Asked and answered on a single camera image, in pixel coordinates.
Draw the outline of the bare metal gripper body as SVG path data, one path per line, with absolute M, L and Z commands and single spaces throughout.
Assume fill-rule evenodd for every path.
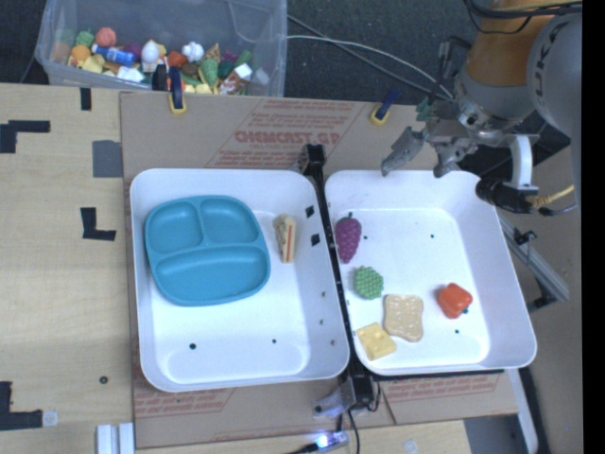
M 479 145 L 498 147 L 510 123 L 475 104 L 433 103 L 422 111 L 423 137 L 441 160 L 461 160 Z

